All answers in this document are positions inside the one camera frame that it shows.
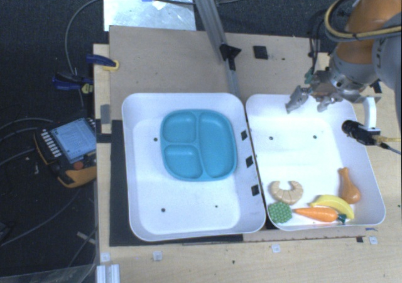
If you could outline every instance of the handheld device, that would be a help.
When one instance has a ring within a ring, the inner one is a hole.
[[[39,128],[34,141],[40,157],[67,188],[96,178],[95,121],[79,117]]]

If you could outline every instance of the toy carrot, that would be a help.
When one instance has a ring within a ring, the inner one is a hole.
[[[324,221],[330,223],[338,219],[338,213],[336,210],[329,207],[308,207],[297,208],[293,210],[296,214],[303,215],[315,220]]]

